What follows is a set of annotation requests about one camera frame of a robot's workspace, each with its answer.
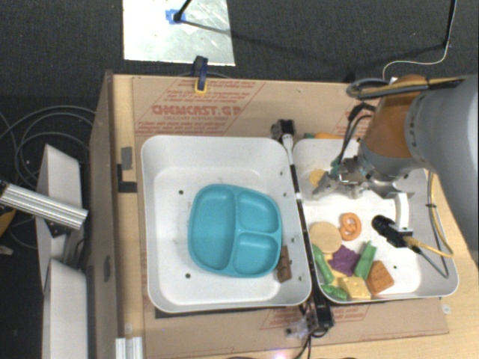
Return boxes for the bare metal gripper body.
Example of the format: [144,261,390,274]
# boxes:
[338,156,415,198]

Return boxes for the yellow toy chip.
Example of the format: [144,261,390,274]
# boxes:
[308,168,328,188]

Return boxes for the thin black and white rod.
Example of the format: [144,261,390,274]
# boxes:
[282,134,320,303]

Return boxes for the orange toy pretzel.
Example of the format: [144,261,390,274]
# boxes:
[338,212,363,242]

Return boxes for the orange toy carrot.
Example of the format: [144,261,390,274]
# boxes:
[303,131,344,141]

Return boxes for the tan round biscuit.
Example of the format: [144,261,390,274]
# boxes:
[308,221,344,255]

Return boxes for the purple toy grapes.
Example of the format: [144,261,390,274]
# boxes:
[329,245,361,277]

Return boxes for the green toy pea pod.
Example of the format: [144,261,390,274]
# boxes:
[353,240,378,280]

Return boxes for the green toy bean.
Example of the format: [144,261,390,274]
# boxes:
[311,244,335,285]

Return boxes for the brown chocolate bar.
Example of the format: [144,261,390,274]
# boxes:
[275,245,294,284]

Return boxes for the orange toy waffle biscuit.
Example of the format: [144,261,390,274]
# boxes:
[364,260,396,296]

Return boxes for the yellow toy cheese wedge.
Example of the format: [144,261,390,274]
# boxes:
[338,275,372,301]

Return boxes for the white plastic tray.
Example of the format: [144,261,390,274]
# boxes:
[292,137,460,306]
[140,134,314,314]

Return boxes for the green toy pickle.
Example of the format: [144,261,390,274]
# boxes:
[322,282,350,301]

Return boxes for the blue divided plate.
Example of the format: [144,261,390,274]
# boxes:
[187,183,283,279]

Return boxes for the brown cardboard board, red print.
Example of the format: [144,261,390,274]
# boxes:
[131,76,451,352]

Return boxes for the black cylinder on white bracket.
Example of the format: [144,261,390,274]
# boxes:
[370,191,415,249]

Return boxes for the black block with thin wires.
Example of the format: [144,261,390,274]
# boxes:
[270,118,297,142]
[285,300,335,340]

